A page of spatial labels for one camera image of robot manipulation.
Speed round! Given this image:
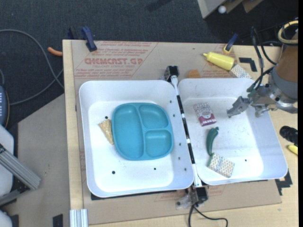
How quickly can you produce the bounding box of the thin black and white rod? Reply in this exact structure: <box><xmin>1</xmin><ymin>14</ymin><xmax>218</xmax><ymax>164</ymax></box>
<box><xmin>170</xmin><ymin>75</ymin><xmax>202</xmax><ymax>187</ymax></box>

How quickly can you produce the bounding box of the white plastic tray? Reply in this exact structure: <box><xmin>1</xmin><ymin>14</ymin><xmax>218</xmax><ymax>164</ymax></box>
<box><xmin>177</xmin><ymin>77</ymin><xmax>289</xmax><ymax>186</ymax></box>
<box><xmin>78</xmin><ymin>79</ymin><xmax>196</xmax><ymax>198</ymax></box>

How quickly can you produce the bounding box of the pink and white carton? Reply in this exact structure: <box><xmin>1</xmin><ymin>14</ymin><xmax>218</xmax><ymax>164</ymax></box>
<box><xmin>193</xmin><ymin>102</ymin><xmax>217</xmax><ymax>127</ymax></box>

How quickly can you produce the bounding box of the orange patterned white carton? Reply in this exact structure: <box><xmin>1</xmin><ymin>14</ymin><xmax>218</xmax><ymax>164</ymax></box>
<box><xmin>229</xmin><ymin>64</ymin><xmax>253</xmax><ymax>79</ymax></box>
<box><xmin>206</xmin><ymin>152</ymin><xmax>236</xmax><ymax>178</ymax></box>

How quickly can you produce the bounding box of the brown cardboard board red print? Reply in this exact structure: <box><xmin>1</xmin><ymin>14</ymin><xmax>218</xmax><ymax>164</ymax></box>
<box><xmin>71</xmin><ymin>40</ymin><xmax>283</xmax><ymax>226</ymax></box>

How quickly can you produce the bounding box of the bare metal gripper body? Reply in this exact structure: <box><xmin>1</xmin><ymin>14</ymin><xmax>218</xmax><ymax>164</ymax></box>
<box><xmin>248</xmin><ymin>85</ymin><xmax>298</xmax><ymax>114</ymax></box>

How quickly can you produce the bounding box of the blue divided plate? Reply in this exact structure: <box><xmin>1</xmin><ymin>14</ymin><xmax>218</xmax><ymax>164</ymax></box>
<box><xmin>111</xmin><ymin>102</ymin><xmax>174</xmax><ymax>161</ymax></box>

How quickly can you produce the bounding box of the orange sausage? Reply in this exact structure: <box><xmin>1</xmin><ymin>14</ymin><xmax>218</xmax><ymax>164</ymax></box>
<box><xmin>47</xmin><ymin>46</ymin><xmax>63</xmax><ymax>57</ymax></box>

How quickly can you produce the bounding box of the yellow squeeze bottle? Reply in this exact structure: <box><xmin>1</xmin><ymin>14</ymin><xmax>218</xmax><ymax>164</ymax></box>
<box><xmin>202</xmin><ymin>51</ymin><xmax>235</xmax><ymax>71</ymax></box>

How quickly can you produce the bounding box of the tan pizza slice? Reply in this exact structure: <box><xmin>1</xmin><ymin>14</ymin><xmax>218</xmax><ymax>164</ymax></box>
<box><xmin>98</xmin><ymin>119</ymin><xmax>115</xmax><ymax>146</ymax></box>

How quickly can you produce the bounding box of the green pepper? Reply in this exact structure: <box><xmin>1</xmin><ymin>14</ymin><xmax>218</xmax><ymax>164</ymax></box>
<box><xmin>205</xmin><ymin>126</ymin><xmax>220</xmax><ymax>157</ymax></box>

